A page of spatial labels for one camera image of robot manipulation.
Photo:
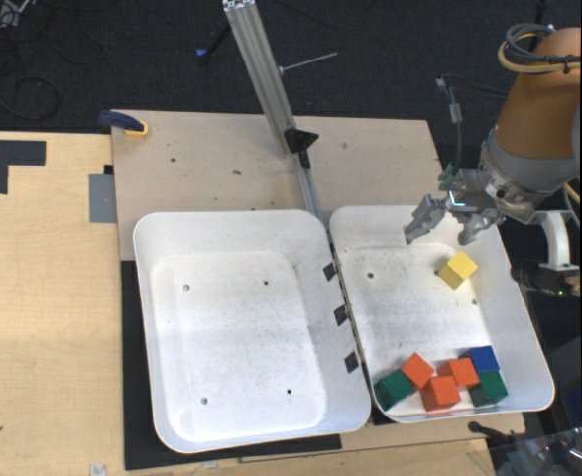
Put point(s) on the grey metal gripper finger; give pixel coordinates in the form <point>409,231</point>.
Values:
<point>424,218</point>
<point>475,223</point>

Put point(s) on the black cylinder on white bracket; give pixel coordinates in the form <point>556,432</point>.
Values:
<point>558,246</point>

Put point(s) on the pale wood board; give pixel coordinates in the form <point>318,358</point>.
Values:
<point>211,166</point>

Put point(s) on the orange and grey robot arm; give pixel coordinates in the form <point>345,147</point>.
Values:
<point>538,117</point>

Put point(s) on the orange cube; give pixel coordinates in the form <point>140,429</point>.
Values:
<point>440,393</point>
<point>417,369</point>
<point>463,371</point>

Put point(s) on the blue cube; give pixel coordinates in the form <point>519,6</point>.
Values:
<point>484,359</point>

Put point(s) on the white plastic tray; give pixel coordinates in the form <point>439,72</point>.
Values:
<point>419,315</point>
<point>236,335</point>

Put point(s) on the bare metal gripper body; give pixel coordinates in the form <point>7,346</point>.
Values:
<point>474,194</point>

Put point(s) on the yellow cube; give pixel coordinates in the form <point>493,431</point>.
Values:
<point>459,268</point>

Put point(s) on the green cube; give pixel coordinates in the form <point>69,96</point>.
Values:
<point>393,387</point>
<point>492,386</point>

